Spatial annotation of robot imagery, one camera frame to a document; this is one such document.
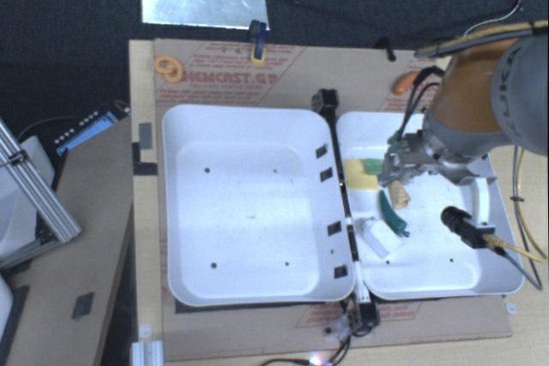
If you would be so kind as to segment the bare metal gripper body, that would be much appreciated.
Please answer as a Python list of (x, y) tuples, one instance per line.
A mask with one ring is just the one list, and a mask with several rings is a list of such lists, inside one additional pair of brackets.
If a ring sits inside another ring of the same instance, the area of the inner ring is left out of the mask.
[(450, 134), (455, 141), (448, 147), (431, 131), (416, 131), (401, 134), (395, 132), (389, 139), (387, 153), (398, 156), (395, 161), (404, 170), (422, 170), (430, 175), (444, 177), (454, 185), (471, 183), (480, 175), (469, 166), (490, 151), (490, 136), (484, 133), (455, 132)]

